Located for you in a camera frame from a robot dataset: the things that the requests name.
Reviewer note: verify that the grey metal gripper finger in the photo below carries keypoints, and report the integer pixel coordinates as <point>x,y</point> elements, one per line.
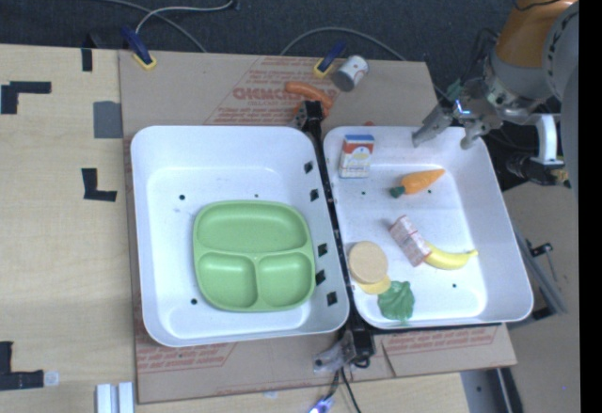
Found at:
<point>472,133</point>
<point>432,126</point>

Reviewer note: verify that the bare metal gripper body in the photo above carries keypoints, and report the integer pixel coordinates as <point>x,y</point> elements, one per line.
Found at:
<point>477,103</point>

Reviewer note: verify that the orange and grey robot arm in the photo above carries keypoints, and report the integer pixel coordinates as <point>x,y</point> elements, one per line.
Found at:
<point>531,25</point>

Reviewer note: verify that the orange carrot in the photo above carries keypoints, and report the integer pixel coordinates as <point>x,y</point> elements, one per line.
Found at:
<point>421,180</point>

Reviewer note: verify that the white and orange carton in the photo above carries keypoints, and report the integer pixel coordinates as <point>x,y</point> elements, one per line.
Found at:
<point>356,159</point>

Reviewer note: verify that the white plastic tray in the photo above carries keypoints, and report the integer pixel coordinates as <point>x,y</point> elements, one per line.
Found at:
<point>226,166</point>
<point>447,223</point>

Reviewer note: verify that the white and grey can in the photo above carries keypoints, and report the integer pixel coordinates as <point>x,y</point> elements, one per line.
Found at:
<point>350,72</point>

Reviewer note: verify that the pink and white packet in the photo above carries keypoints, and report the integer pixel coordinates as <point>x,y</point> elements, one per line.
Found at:
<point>409,239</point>

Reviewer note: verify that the yellow banana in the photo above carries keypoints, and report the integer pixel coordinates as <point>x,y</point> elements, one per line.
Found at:
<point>449,259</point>

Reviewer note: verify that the orange sausage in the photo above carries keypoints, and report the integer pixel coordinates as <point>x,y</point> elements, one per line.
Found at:
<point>308,92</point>

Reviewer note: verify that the tan round biscuit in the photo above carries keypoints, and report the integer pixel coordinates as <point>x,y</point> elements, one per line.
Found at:
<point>368,262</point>

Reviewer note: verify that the yellow round disc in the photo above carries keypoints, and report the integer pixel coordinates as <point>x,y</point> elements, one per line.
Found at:
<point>378,286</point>

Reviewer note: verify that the green lettuce leaf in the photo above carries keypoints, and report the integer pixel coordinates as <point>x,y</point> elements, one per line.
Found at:
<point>396,303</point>

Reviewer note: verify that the green divided plate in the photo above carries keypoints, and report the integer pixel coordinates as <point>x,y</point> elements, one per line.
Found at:
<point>249,232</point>

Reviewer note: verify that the brown cardboard board red print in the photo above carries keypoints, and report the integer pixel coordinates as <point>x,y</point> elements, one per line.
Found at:
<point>197,91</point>

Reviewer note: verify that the black cylinder on white bracket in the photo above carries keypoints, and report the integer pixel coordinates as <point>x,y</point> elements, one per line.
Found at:
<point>548,138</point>

